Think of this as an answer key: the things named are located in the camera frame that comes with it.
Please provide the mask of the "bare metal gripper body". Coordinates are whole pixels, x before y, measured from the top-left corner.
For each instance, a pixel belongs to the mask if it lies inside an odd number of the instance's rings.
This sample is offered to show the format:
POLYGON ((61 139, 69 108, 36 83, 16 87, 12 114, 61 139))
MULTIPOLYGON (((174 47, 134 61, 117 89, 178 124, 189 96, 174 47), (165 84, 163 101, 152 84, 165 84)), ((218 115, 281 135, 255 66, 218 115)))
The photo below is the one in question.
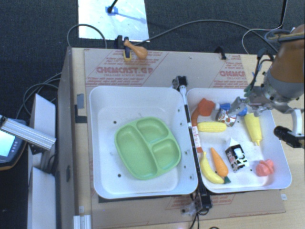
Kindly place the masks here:
POLYGON ((255 105, 264 104, 269 104, 272 109, 281 113, 292 113, 294 110, 288 105, 291 99, 281 96, 271 85, 254 87, 249 85, 245 88, 245 97, 253 111, 255 105))

